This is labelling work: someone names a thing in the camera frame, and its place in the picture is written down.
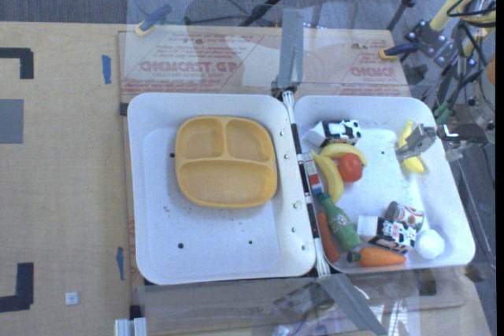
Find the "orange carrot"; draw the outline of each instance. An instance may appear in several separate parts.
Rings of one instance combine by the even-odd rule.
[[[388,266],[406,262],[406,258],[403,255],[399,255],[388,249],[366,246],[359,253],[361,255],[360,262],[363,266]]]
[[[329,228],[328,217],[325,212],[317,213],[318,230],[321,233],[322,247],[324,248],[325,256],[331,261],[336,262],[339,259],[339,251],[334,245]]]

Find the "gray square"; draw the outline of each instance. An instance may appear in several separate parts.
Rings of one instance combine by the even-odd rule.
[[[24,100],[0,98],[0,144],[23,142]]]

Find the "banana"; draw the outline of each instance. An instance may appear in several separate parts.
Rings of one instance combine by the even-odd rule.
[[[399,149],[406,144],[406,138],[411,135],[413,122],[411,120],[406,121],[406,129],[401,133],[398,139]],[[418,157],[406,158],[402,161],[402,165],[411,172],[422,173],[425,171],[424,164]]]
[[[357,154],[359,159],[361,160],[362,165],[366,166],[368,164],[364,153],[361,152],[357,147],[352,146],[348,143],[329,143],[322,148],[319,155],[323,157],[329,157],[334,160],[336,158],[343,157],[343,155],[348,153]]]
[[[339,173],[338,167],[336,167],[336,164],[334,164],[331,158],[321,156],[313,150],[312,156],[315,164],[318,165],[327,180],[328,194],[331,197],[332,203],[336,203],[343,194],[343,178]]]

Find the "yellow plate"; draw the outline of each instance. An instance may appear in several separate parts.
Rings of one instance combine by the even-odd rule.
[[[183,195],[205,207],[244,209],[263,205],[276,192],[271,137],[253,120],[197,116],[179,128],[176,179]]]

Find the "green bottle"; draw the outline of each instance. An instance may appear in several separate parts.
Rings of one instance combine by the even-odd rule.
[[[343,248],[343,252],[359,245],[362,242],[361,237],[357,234],[355,227],[347,214],[341,208],[332,203],[331,198],[325,192],[319,194],[317,196],[317,200],[324,207],[331,232]]]

